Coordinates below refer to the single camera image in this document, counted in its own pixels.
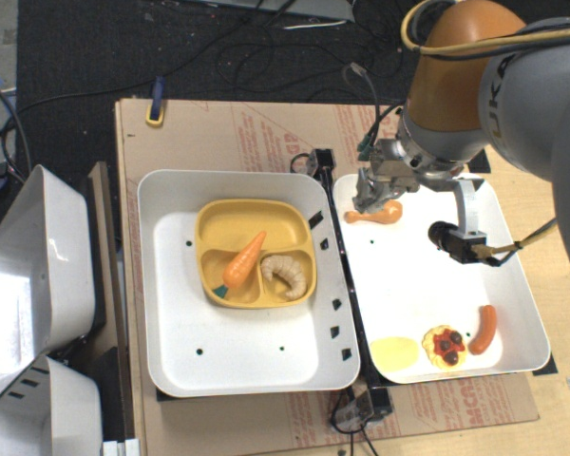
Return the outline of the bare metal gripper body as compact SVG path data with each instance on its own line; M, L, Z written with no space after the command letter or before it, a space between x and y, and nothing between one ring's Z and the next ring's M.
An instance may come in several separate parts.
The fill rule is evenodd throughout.
M420 186L443 190L461 171L459 161L438 158L415 142L380 139L370 152L368 186L373 194L415 193Z

